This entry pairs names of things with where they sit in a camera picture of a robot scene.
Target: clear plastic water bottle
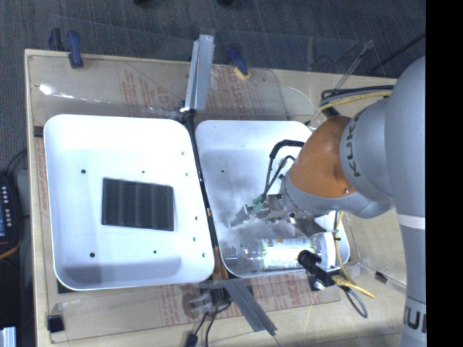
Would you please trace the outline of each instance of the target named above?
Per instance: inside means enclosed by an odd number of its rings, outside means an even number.
[[[252,239],[222,248],[225,265],[237,275],[299,269],[299,253],[304,249],[314,251],[313,242],[307,237]]]

